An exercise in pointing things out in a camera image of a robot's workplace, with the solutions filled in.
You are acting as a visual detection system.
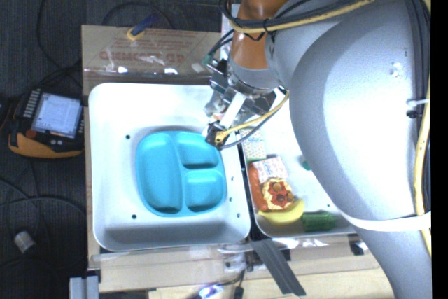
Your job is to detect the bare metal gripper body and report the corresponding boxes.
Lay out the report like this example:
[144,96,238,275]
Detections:
[223,77,285,117]

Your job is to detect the green and white packet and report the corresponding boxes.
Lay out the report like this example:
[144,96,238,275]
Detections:
[240,129,266,162]

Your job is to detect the pink and white packet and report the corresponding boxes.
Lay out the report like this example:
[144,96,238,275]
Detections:
[251,155,290,183]

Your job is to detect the blue divided plate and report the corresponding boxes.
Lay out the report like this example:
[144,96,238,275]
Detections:
[134,131,228,218]

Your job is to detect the orange sausage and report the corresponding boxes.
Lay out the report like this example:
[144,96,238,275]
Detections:
[247,164,270,212]

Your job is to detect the brown cardboard board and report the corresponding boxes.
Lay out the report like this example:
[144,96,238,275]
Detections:
[80,24,384,293]

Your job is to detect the pizza slice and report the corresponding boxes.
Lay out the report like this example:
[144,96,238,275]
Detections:
[262,177,295,211]

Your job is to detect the white plastic tray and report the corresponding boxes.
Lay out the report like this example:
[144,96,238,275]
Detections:
[87,82,252,252]
[240,94,358,239]

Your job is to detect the yellow banana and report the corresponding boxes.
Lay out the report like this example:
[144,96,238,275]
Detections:
[257,197,306,227]

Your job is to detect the green cucumber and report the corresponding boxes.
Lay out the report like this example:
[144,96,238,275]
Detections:
[300,211,340,233]

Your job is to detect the small grey can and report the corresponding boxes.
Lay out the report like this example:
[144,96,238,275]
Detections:
[13,230,36,254]

